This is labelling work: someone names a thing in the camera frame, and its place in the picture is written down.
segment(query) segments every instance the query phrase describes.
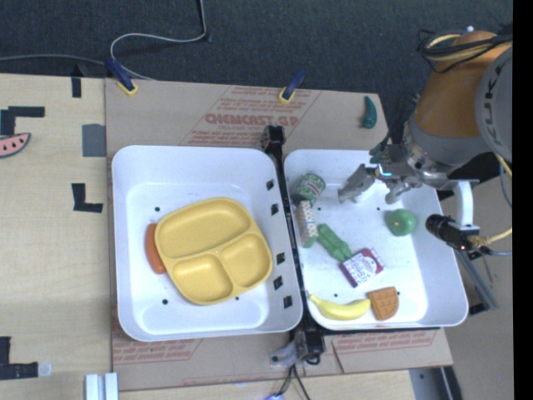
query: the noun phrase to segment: yellow bowl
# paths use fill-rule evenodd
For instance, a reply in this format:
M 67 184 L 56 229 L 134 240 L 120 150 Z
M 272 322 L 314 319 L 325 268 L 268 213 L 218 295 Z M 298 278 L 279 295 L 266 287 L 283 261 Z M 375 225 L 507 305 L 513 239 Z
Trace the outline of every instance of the yellow bowl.
M 148 252 L 152 233 L 162 265 L 192 303 L 234 298 L 264 282 L 272 271 L 271 250 L 252 215 L 227 197 L 182 207 L 166 215 L 155 230 L 153 225 L 148 228 L 147 255 L 160 273 Z

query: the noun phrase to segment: brown cookie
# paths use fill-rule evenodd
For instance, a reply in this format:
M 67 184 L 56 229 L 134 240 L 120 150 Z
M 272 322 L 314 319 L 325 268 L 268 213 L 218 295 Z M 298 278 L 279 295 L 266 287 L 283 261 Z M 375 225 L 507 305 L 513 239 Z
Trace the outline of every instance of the brown cookie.
M 387 320 L 398 311 L 398 291 L 393 286 L 369 292 L 368 297 L 378 320 Z

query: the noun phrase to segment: blue clip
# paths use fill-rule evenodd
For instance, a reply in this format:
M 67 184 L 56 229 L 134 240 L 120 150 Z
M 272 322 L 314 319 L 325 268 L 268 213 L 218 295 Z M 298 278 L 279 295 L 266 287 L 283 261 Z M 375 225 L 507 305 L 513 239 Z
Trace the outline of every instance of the blue clip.
M 299 71 L 296 73 L 296 76 L 294 76 L 294 78 L 291 80 L 289 85 L 284 87 L 281 90 L 278 96 L 280 103 L 287 105 L 290 101 L 292 101 L 292 99 L 294 98 L 295 90 L 301 86 L 305 76 L 306 76 L 305 71 Z
M 121 64 L 117 62 L 116 59 L 112 57 L 107 57 L 104 62 L 106 68 L 111 71 L 113 76 L 117 78 L 117 85 L 129 96 L 135 95 L 139 87 L 132 82 L 131 78 L 127 75 L 126 70 L 122 67 Z

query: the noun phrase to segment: watermelon slice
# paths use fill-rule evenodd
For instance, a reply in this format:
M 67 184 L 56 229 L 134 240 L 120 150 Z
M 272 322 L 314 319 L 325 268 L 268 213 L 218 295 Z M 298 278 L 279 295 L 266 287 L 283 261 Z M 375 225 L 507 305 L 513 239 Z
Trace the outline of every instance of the watermelon slice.
M 8 137 L 0 137 L 0 158 L 12 156 L 21 151 L 26 147 L 31 136 L 31 133 L 19 133 Z

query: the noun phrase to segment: can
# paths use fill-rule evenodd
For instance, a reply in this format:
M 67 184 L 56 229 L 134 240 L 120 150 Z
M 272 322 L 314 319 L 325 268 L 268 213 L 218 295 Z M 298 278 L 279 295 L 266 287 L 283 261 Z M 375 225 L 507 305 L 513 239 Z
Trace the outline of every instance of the can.
M 303 200 L 307 200 L 311 205 L 314 205 L 325 188 L 326 183 L 321 177 L 315 173 L 308 173 L 304 175 L 296 187 L 296 190 L 291 196 L 292 201 L 296 206 Z

